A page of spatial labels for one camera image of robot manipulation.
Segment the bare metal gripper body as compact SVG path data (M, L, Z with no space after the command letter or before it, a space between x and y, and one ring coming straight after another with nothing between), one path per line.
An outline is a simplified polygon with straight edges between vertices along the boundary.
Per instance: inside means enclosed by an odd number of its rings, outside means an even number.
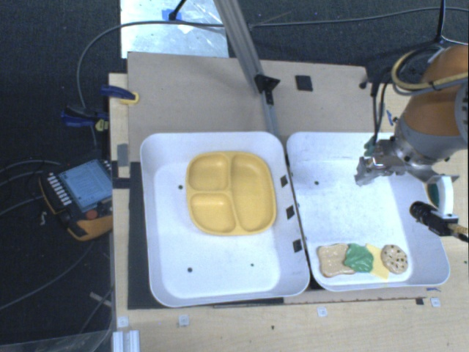
M427 158L405 140L398 138L381 139L376 143L369 159L369 167L385 167L390 175L403 175L405 172L413 177L434 177L435 160Z

